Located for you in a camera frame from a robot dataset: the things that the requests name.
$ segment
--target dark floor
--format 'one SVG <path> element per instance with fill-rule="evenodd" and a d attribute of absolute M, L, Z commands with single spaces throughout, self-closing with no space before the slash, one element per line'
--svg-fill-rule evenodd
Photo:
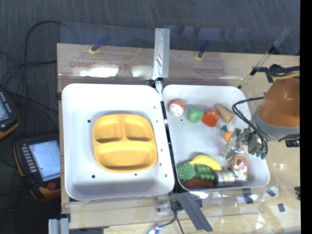
<path fill-rule="evenodd" d="M 173 49 L 197 50 L 209 39 L 207 51 L 257 54 L 289 28 L 275 54 L 300 52 L 300 0 L 0 0 L 1 86 L 23 96 L 14 96 L 20 126 L 0 140 L 1 234 L 44 234 L 48 219 L 59 216 L 58 199 L 37 202 L 18 190 L 23 185 L 13 155 L 18 139 L 58 130 L 57 65 L 7 72 L 56 60 L 56 43 L 66 41 L 60 23 L 170 28 Z"/>

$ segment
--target can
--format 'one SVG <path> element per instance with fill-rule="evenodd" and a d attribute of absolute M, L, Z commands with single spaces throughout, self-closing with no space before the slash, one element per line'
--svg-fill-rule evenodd
<path fill-rule="evenodd" d="M 224 172 L 213 172 L 214 175 L 214 186 L 233 186 L 235 183 L 235 175 L 232 171 Z"/>

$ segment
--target banana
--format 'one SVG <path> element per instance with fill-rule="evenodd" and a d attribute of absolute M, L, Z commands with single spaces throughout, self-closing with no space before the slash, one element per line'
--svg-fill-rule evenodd
<path fill-rule="evenodd" d="M 216 161 L 214 158 L 212 158 L 208 155 L 204 155 L 204 154 L 199 154 L 199 155 L 195 156 L 188 163 L 189 164 L 206 165 L 206 166 L 209 166 L 211 169 L 213 169 L 215 172 L 219 172 L 222 170 L 222 167 L 218 161 Z"/>

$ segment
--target yellow cable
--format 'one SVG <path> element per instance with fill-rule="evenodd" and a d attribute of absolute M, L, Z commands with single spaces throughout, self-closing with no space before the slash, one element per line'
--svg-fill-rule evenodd
<path fill-rule="evenodd" d="M 292 78 L 292 77 L 296 77 L 296 76 L 299 76 L 300 75 L 300 72 L 299 73 L 295 73 L 295 74 L 292 74 L 292 75 L 288 75 L 288 76 L 272 76 L 274 79 L 279 79 L 279 80 L 282 80 L 282 79 L 289 79 L 289 78 Z"/>

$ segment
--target red button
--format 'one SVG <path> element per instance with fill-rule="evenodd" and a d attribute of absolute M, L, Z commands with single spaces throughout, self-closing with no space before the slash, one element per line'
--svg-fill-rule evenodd
<path fill-rule="evenodd" d="M 56 188 L 56 184 L 54 182 L 50 182 L 48 184 L 48 190 L 52 191 Z"/>

